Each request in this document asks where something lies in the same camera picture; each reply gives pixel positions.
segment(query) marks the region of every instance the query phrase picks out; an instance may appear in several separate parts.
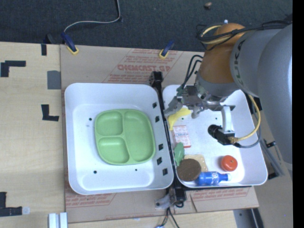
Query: blue clamp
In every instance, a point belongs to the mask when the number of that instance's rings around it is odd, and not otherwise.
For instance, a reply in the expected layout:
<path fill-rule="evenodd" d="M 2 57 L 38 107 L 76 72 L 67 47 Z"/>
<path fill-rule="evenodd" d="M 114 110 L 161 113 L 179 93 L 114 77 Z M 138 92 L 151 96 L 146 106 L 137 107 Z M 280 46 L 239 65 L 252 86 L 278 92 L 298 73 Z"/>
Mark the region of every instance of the blue clamp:
<path fill-rule="evenodd" d="M 168 45 L 160 51 L 160 53 L 158 55 L 159 58 L 165 59 L 168 55 L 169 50 L 171 50 L 173 47 L 174 47 L 174 40 L 172 39 L 169 41 Z"/>
<path fill-rule="evenodd" d="M 76 55 L 79 50 L 75 46 L 74 42 L 72 41 L 71 37 L 68 36 L 66 33 L 62 32 L 60 34 L 61 38 L 64 40 L 65 44 L 67 45 L 67 49 L 73 54 Z"/>

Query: blue plastic water bottle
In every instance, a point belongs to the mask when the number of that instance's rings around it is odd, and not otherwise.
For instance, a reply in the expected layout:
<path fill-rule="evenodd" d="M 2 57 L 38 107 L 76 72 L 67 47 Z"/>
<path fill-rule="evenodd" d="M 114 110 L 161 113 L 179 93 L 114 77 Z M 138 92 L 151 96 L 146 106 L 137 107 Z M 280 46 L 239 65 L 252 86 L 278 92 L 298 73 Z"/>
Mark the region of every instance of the blue plastic water bottle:
<path fill-rule="evenodd" d="M 217 171 L 205 171 L 201 172 L 196 182 L 199 186 L 215 186 L 221 181 L 231 180 L 231 175 L 229 173 L 221 174 Z"/>

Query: green plate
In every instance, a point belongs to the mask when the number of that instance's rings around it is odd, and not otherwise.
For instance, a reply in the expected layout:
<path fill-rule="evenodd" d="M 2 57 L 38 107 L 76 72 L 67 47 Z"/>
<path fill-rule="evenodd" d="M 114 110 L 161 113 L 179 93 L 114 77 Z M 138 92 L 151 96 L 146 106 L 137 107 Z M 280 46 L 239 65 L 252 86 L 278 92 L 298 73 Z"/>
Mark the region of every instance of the green plate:
<path fill-rule="evenodd" d="M 155 154 L 151 122 L 138 110 L 101 112 L 95 118 L 95 139 L 99 156 L 109 164 L 139 164 Z"/>

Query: hole in bin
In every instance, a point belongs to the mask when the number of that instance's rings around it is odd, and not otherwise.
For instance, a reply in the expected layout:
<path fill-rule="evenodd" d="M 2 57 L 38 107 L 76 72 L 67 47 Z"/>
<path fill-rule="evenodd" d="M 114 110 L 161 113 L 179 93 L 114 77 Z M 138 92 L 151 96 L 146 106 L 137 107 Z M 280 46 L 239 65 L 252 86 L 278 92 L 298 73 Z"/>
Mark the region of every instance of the hole in bin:
<path fill-rule="evenodd" d="M 167 168 L 163 169 L 162 170 L 162 175 L 164 176 L 164 175 L 167 175 L 167 174 L 168 174 L 168 169 Z"/>
<path fill-rule="evenodd" d="M 157 165 L 159 165 L 160 163 L 162 163 L 162 158 L 161 157 L 157 159 Z"/>

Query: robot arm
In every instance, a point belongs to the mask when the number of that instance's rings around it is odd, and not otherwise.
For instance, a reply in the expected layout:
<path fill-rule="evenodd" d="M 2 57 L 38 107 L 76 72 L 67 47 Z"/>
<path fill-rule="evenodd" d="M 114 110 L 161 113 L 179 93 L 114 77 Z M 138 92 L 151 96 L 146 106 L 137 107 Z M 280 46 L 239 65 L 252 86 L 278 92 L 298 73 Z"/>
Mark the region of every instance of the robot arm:
<path fill-rule="evenodd" d="M 206 37 L 212 29 L 217 30 Z M 251 98 L 259 97 L 292 176 L 292 23 L 275 21 L 254 28 L 234 23 L 212 25 L 199 31 L 198 39 L 207 47 L 195 84 L 181 85 L 165 116 L 183 105 L 193 110 L 193 118 L 207 109 L 223 112 L 223 103 L 238 89 Z M 222 144 L 237 146 L 234 136 L 214 125 L 208 131 L 221 138 Z"/>

